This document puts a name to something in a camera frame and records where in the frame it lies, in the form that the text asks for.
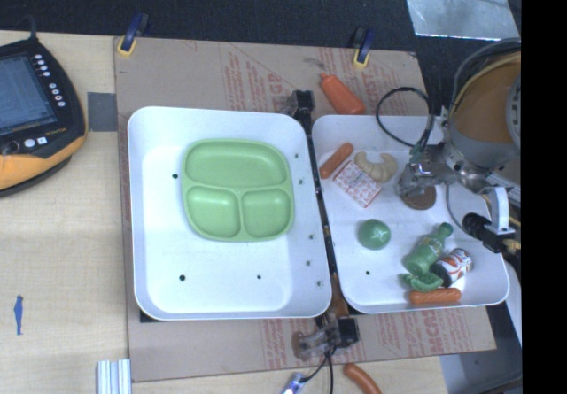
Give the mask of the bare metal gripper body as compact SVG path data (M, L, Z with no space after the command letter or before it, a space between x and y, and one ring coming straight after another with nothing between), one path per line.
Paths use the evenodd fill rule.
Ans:
M400 175L400 182L433 187L459 183L474 194L481 194L493 185L488 168L466 160L450 143L416 144L409 152L409 161Z

